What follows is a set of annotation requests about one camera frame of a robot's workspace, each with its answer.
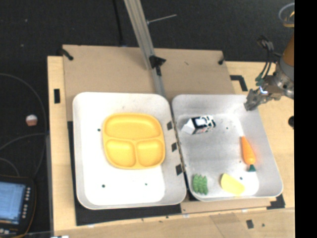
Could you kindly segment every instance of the white tray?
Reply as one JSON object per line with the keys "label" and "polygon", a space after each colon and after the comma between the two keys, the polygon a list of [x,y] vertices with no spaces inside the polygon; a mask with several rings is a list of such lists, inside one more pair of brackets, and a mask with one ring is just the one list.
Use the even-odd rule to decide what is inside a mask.
{"label": "white tray", "polygon": [[[276,197],[283,190],[258,109],[246,111],[245,101],[244,95],[179,95],[172,101],[189,189],[200,201]],[[202,115],[212,115],[216,127],[194,135],[181,131],[189,118]],[[248,172],[243,161],[242,135],[246,136],[255,152],[256,172]],[[223,173],[244,185],[245,191],[239,197],[221,188]],[[194,192],[195,174],[207,177],[207,195]]]}
{"label": "white tray", "polygon": [[[104,154],[104,120],[115,113],[144,113],[157,118],[165,140],[165,160],[155,168],[124,170],[112,166]],[[186,196],[168,101],[157,94],[78,94],[73,100],[76,189],[88,209],[115,209],[173,205]]]}

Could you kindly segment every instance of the tablet screen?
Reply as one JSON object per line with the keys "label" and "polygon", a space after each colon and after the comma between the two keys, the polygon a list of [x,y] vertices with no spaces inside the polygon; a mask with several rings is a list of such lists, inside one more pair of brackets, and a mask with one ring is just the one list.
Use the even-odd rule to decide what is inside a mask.
{"label": "tablet screen", "polygon": [[26,185],[0,181],[0,222],[19,224]]}

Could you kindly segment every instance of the metal pole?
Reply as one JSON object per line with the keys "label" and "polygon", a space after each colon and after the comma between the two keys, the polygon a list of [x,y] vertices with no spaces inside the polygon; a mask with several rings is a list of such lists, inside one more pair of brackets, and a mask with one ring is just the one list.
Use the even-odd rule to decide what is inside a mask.
{"label": "metal pole", "polygon": [[150,57],[155,56],[149,28],[144,16],[140,0],[124,0],[132,27],[137,38],[139,47],[143,54],[143,59],[147,69],[152,71],[156,93],[165,97],[165,90],[162,77],[152,68]]}

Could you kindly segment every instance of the cardboard surface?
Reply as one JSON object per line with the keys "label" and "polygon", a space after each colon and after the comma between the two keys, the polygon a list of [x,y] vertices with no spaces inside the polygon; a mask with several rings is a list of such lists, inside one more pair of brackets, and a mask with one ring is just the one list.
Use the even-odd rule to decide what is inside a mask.
{"label": "cardboard surface", "polygon": [[[72,100],[81,92],[155,93],[152,72],[146,70],[141,50],[126,47],[63,45],[74,57],[63,58],[67,120]],[[222,51],[155,49],[166,59],[161,67],[166,98],[178,94],[233,94]]]}

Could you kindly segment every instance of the cable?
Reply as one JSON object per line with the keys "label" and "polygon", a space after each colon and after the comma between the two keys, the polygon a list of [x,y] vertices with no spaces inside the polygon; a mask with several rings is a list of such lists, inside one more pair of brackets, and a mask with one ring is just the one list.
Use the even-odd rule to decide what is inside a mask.
{"label": "cable", "polygon": [[269,41],[265,36],[261,35],[260,38],[258,38],[257,42],[262,48],[266,49],[266,52],[267,52],[264,68],[255,79],[257,82],[257,86],[260,86],[260,85],[262,85],[265,78],[267,77],[267,75],[270,71],[272,62],[273,62],[271,57],[270,57],[270,54],[275,55],[275,53],[274,53],[273,43],[271,41]]}
{"label": "cable", "polygon": [[10,164],[13,167],[13,169],[15,170],[17,176],[18,177],[20,176],[20,173],[19,173],[18,169],[16,168],[16,166],[11,161],[6,160],[6,159],[1,158],[1,157],[0,157],[0,161],[4,161],[4,162],[7,162],[8,164]]}
{"label": "cable", "polygon": [[122,28],[121,28],[121,23],[120,23],[120,18],[119,18],[116,0],[112,0],[112,5],[113,5],[113,10],[114,10],[115,21],[117,23],[117,28],[118,28],[119,43],[121,46],[126,46],[126,43],[124,42],[124,39],[123,39]]}
{"label": "cable", "polygon": [[19,78],[19,77],[16,77],[16,76],[13,76],[13,75],[10,75],[10,74],[5,74],[5,73],[0,73],[0,76],[4,76],[4,77],[10,77],[10,78],[13,78],[15,80],[18,80],[20,81],[21,83],[23,83],[24,85],[26,85],[33,93],[34,95],[36,96],[36,98],[38,99],[40,105],[41,105],[41,109],[42,109],[42,112],[43,112],[43,119],[44,119],[44,133],[35,133],[35,134],[30,134],[30,135],[25,135],[25,136],[21,136],[21,137],[18,137],[8,143],[6,143],[4,146],[2,146],[0,148],[0,150],[2,150],[4,147],[6,147],[8,144],[11,144],[17,140],[20,140],[22,138],[25,138],[25,137],[29,137],[29,136],[34,136],[34,135],[46,135],[44,137],[44,145],[43,145],[43,151],[42,151],[42,154],[41,154],[41,157],[40,157],[40,161],[38,163],[38,166],[36,167],[35,169],[35,172],[34,174],[32,175],[33,178],[36,177],[39,169],[40,169],[40,166],[41,166],[41,163],[42,163],[42,160],[43,160],[43,157],[44,157],[44,152],[45,152],[45,148],[46,148],[46,140],[47,140],[47,130],[48,130],[48,122],[47,122],[47,116],[46,116],[46,112],[45,112],[45,108],[44,108],[44,105],[43,105],[43,102],[40,98],[40,96],[38,95],[38,93],[33,89],[33,87],[28,84],[26,81],[24,81],[23,79]]}

